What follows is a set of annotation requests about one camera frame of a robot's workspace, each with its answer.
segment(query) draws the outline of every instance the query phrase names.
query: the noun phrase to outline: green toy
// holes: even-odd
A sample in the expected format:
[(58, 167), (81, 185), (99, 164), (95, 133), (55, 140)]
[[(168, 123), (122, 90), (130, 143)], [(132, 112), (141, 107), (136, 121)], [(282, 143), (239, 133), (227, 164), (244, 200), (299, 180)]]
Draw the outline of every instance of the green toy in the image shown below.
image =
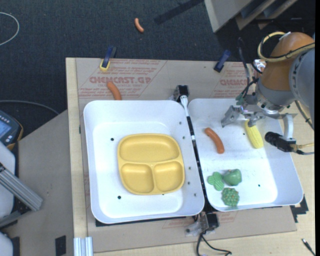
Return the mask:
[(242, 182), (242, 175), (239, 169), (228, 170), (225, 175), (223, 175), (223, 180), (229, 186), (236, 186)]
[(221, 191), (225, 187), (222, 179), (223, 176), (219, 172), (215, 171), (211, 176), (208, 177), (208, 183), (213, 185), (216, 190)]
[(237, 206), (239, 202), (239, 192), (234, 188), (226, 187), (222, 191), (222, 201), (226, 206)]

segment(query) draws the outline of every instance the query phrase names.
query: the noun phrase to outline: blue clamp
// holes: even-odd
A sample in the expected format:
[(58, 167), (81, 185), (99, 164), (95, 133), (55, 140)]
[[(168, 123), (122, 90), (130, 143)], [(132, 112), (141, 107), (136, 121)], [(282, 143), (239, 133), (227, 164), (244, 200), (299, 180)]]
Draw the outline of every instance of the blue clamp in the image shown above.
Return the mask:
[(110, 66), (110, 59), (116, 55), (117, 48), (109, 46), (104, 59), (101, 61), (100, 70), (106, 72)]
[(229, 50), (225, 50), (223, 52), (223, 55), (220, 57), (219, 61), (217, 62), (217, 64), (215, 65), (215, 67), (213, 68), (215, 71), (217, 72), (221, 72), (221, 70), (224, 67), (224, 63), (226, 62), (226, 60), (230, 57), (231, 55), (231, 51)]

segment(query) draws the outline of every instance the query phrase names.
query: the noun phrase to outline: white cable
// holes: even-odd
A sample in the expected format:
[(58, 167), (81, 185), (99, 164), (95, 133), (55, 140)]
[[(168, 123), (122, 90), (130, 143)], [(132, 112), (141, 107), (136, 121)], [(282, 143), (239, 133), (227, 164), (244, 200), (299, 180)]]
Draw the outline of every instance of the white cable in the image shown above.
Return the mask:
[(11, 14), (8, 14), (8, 13), (5, 13), (5, 12), (0, 12), (0, 14), (7, 15), (7, 16), (13, 18), (15, 20), (16, 24), (17, 24), (17, 29), (16, 29), (15, 34), (10, 39), (8, 39), (7, 41), (4, 41), (4, 42), (0, 43), (0, 46), (3, 46), (4, 44), (10, 42), (12, 39), (14, 39), (18, 35), (19, 29), (20, 29), (20, 25), (19, 25), (19, 21), (16, 19), (16, 17), (12, 16)]
[(54, 112), (56, 115), (59, 115), (59, 112), (54, 110), (53, 108), (51, 107), (48, 107), (46, 105), (43, 105), (43, 104), (40, 104), (40, 103), (36, 103), (36, 102), (32, 102), (32, 101), (26, 101), (26, 100), (13, 100), (13, 99), (0, 99), (0, 104), (1, 103), (23, 103), (23, 104), (30, 104), (30, 105), (36, 105), (36, 106), (39, 106), (39, 107), (43, 107), (43, 108), (46, 108), (52, 112)]

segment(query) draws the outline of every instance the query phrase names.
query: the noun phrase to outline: gray carpet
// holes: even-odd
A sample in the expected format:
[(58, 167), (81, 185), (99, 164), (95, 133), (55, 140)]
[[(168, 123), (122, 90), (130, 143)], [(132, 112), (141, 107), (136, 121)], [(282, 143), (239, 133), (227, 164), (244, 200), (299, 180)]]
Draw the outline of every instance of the gray carpet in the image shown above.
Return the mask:
[[(65, 58), (103, 58), (109, 45), (117, 47), (117, 58), (217, 61), (228, 49), (229, 61), (240, 61), (241, 37), (250, 62), (270, 32), (312, 36), (315, 6), (315, 0), (298, 0), (262, 30), (252, 22), (240, 31), (231, 19), (213, 33), (202, 0), (2, 0), (0, 12), (16, 17), (20, 30), (0, 45), (0, 101), (36, 102), (62, 112), (67, 108)], [(134, 27), (136, 17), (143, 34)], [(0, 14), (0, 44), (16, 29), (12, 18)], [(25, 103), (0, 102), (0, 109), (21, 122), (25, 136), (55, 116)]]

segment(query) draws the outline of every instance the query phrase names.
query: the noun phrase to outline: black cable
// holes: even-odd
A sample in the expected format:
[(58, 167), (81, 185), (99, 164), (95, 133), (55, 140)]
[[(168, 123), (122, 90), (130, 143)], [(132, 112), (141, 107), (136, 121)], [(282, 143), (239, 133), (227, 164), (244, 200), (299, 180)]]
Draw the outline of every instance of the black cable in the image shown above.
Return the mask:
[(299, 154), (299, 155), (304, 155), (304, 156), (314, 155), (315, 154), (315, 152), (303, 152), (301, 150), (297, 150), (296, 153)]
[(197, 256), (201, 256), (200, 253), (199, 253), (199, 246), (200, 246), (201, 240), (203, 240), (211, 249), (216, 250), (216, 251), (219, 251), (219, 252), (224, 252), (224, 253), (226, 253), (224, 256), (232, 255), (232, 252), (229, 251), (229, 250), (214, 248), (212, 245), (210, 245), (210, 244), (208, 243), (208, 241), (204, 238), (204, 234), (205, 234), (205, 233), (206, 233), (206, 231), (202, 232), (202, 233), (199, 235), (198, 241), (197, 241), (197, 243), (196, 243), (196, 254), (197, 254)]
[(250, 83), (250, 73), (246, 64), (246, 60), (244, 58), (243, 52), (242, 52), (242, 48), (240, 46), (240, 42), (243, 43), (243, 40), (241, 39), (241, 37), (238, 38), (237, 41), (237, 47), (238, 47), (238, 52), (239, 52), (239, 57), (241, 59), (241, 62), (243, 64), (244, 70), (245, 70), (245, 75), (246, 75), (246, 79), (247, 79), (247, 85)]
[(258, 82), (259, 78), (254, 78), (241, 92), (243, 94), (243, 98), (247, 95), (248, 91), (249, 91), (249, 87), (253, 84), (255, 84), (256, 82)]
[[(284, 35), (283, 34), (277, 34), (277, 35), (273, 35), (272, 37), (279, 37), (279, 38), (281, 38), (281, 37), (283, 37)], [(266, 41), (264, 42), (264, 39), (265, 39), (266, 37), (264, 37), (264, 38), (262, 38), (262, 40), (261, 40), (261, 43), (260, 43), (260, 53), (263, 55), (263, 56), (265, 56), (265, 54), (264, 54), (264, 50), (263, 50), (263, 46), (264, 46), (264, 44), (266, 43)], [(309, 46), (312, 46), (312, 45), (315, 45), (316, 43), (315, 42), (312, 42), (312, 43), (309, 43), (309, 44), (306, 44), (306, 45), (304, 45), (304, 46), (301, 46), (301, 47), (299, 47), (299, 48), (297, 48), (297, 49), (294, 49), (294, 50), (290, 50), (289, 52), (287, 52), (287, 53), (285, 53), (285, 54), (282, 54), (282, 55), (279, 55), (279, 56), (268, 56), (268, 57), (266, 57), (267, 59), (280, 59), (280, 58), (283, 58), (283, 57), (285, 57), (286, 59), (289, 59), (287, 56), (289, 55), (289, 54), (293, 54), (293, 53), (295, 53), (295, 52), (298, 52), (298, 51), (300, 51), (300, 50), (302, 50), (302, 49), (304, 49), (304, 48), (307, 48), (307, 47), (309, 47)]]
[(315, 128), (313, 127), (311, 118), (309, 116), (307, 116), (307, 113), (303, 110), (303, 107), (302, 107), (300, 101), (295, 100), (294, 103), (295, 103), (296, 107), (298, 108), (298, 110), (300, 111), (303, 118), (305, 119), (305, 122), (308, 123), (308, 125), (312, 128), (312, 130), (315, 130)]
[(257, 66), (254, 64), (254, 62), (252, 62), (251, 65), (255, 71), (257, 71), (259, 74), (262, 74), (262, 71), (257, 68)]
[(50, 110), (53, 113), (55, 113), (56, 115), (59, 115), (59, 112), (54, 110), (53, 108), (48, 107), (48, 106), (43, 105), (43, 104), (40, 104), (40, 103), (36, 103), (36, 102), (25, 101), (25, 100), (0, 100), (0, 103), (22, 103), (22, 104), (35, 105), (35, 106), (39, 106), (39, 107), (45, 108), (47, 110)]
[(194, 222), (196, 222), (198, 220), (199, 214), (197, 214), (196, 216), (192, 216)]

